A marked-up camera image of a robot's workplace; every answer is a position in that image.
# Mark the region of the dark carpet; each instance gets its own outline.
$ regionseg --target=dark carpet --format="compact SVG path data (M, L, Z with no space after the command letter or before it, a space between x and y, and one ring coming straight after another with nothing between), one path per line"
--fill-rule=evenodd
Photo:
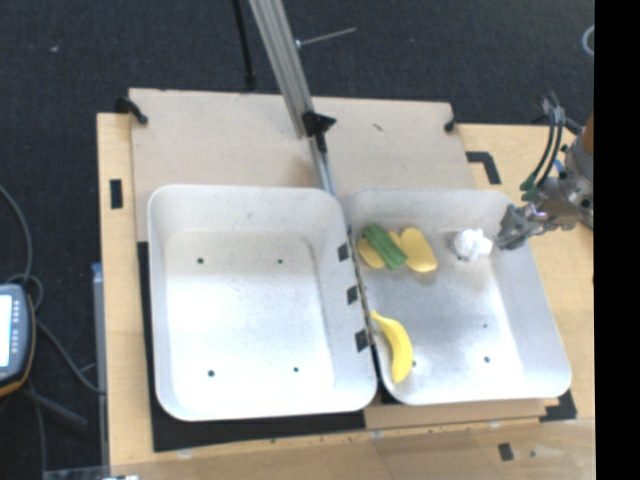
M594 60L581 40L595 0L283 1L299 39L357 28L303 47L314 95L448 101L467 123L528 124L549 90L578 122L593 109ZM242 5L258 92L276 92ZM244 77L231 0L0 0L0 184L31 227L39 318L91 380L96 113L130 87L237 91ZM0 280L24 258L18 221L0 201ZM43 410L47 468L99 464L96 396L38 337L34 386L90 422ZM16 394L0 410L0 479L39 478L34 404Z

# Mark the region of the green cucumber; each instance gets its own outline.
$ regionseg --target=green cucumber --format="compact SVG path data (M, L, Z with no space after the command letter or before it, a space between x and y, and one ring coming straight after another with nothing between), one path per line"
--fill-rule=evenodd
M380 225L369 224L364 235L367 237L367 241L371 247L373 247L384 260L389 270L395 270L407 261L407 255L393 243L389 233Z

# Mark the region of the empty white tray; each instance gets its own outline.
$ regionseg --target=empty white tray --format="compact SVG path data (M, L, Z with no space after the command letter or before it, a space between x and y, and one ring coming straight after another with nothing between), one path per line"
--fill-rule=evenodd
M148 222L156 393L169 414L231 420L371 401L377 379L357 339L365 318L335 198L172 185L151 197Z
M401 402L552 398L568 389L569 362L529 245L494 247L471 262L452 245L468 228L495 236L510 202L480 190L366 190L348 199L354 239L370 223L397 232L414 226L439 262L422 274L360 262L368 309L399 320L413 344L415 365L395 384L390 347L372 322L382 380Z

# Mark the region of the black pole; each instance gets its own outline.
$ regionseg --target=black pole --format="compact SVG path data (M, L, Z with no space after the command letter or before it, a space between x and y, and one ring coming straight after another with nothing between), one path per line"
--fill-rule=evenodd
M240 0L231 0L233 3L233 11L236 17L236 25L238 26L238 33L240 34L240 43L242 45L242 56L244 58L244 66L247 71L244 82L247 90L253 91L256 88L256 77L253 73L253 66L251 65L251 54L249 53L249 41L247 40L247 31L244 26L244 19L242 17L242 8L240 7Z

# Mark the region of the handheld device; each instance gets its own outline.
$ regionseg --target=handheld device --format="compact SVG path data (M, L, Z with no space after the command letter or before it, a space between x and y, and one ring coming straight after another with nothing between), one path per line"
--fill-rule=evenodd
M27 380L35 349L35 318L22 286L0 284L0 398Z

